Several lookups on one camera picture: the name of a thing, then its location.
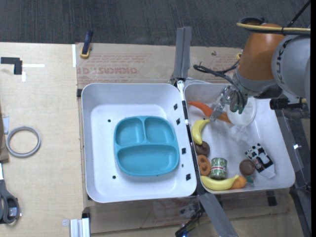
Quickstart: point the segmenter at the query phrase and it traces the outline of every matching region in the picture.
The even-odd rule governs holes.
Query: black scissors
[[[0,222],[12,223],[19,217],[20,206],[16,197],[11,195],[5,187],[2,163],[0,162]]]

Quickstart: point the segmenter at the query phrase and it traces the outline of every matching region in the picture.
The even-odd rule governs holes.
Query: cow print carton
[[[259,174],[268,178],[272,178],[276,175],[275,166],[260,143],[257,143],[256,146],[249,148],[245,154],[255,164],[256,170]]]

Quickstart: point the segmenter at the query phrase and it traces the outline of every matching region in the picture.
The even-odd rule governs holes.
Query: gray ring
[[[17,153],[17,152],[15,152],[15,151],[13,151],[13,150],[11,149],[11,147],[10,147],[10,140],[11,140],[11,137],[12,137],[15,133],[17,133],[17,132],[19,132],[19,131],[25,131],[25,130],[34,133],[34,134],[36,135],[37,139],[38,139],[38,143],[37,143],[37,145],[36,145],[31,151],[29,151],[29,152],[27,152],[27,153],[25,153],[25,154]],[[20,158],[29,157],[29,156],[33,155],[33,154],[40,148],[40,134],[39,134],[39,132],[36,131],[36,129],[34,129],[34,128],[31,127],[31,126],[26,126],[26,125],[24,125],[24,126],[18,126],[18,127],[14,128],[14,129],[12,129],[12,130],[8,133],[8,136],[7,136],[7,138],[6,138],[6,146],[7,146],[8,150],[9,150],[9,152],[10,152],[13,156],[15,156],[15,157],[20,157]]]

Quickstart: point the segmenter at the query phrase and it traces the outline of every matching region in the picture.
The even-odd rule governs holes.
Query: green can
[[[226,179],[226,167],[227,160],[224,158],[213,158],[211,161],[211,172],[209,174],[210,178],[216,180],[224,180]]]

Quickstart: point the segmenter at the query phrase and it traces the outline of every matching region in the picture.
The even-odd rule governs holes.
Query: black carpet
[[[0,0],[0,41],[174,45],[176,29],[193,27],[192,46],[243,47],[246,16],[286,26],[308,0]],[[309,6],[293,27],[308,27]]]

